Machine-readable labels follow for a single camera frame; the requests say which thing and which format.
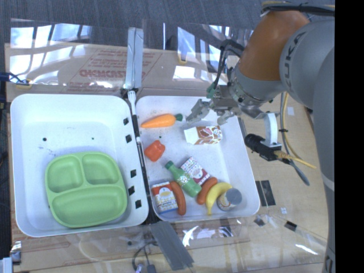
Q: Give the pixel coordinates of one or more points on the white plastic tray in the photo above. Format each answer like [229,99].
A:
[227,158]
[42,118]

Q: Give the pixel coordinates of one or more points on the orange and white box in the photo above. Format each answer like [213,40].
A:
[163,198]

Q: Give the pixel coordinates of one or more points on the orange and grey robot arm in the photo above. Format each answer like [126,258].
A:
[310,67]

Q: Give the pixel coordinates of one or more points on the orange carrot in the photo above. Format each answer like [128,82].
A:
[159,120]

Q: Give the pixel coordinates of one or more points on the orange bell pepper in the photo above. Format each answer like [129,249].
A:
[154,150]

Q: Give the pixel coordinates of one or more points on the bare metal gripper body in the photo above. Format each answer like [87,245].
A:
[227,99]

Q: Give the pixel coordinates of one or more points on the small grey-lidded can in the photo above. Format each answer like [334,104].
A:
[230,199]

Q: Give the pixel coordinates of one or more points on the green divided plate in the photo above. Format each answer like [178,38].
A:
[85,192]

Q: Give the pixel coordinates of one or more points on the brown cardboard board red print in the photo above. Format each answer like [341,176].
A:
[94,67]

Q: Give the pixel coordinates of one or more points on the orange sausage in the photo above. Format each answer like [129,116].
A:
[206,190]
[179,199]

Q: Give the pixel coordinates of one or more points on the black cylinder on white bracket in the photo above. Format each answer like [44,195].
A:
[266,144]

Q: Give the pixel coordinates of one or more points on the green bottle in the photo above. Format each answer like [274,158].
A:
[185,179]

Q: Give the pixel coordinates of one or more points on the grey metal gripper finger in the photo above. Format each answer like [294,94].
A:
[197,111]
[223,119]

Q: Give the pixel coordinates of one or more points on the white and orange carton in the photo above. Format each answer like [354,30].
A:
[203,135]

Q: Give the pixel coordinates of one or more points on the yellow banana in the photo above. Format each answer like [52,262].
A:
[214,195]

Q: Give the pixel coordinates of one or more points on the red and white packet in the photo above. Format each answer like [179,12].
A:
[194,169]

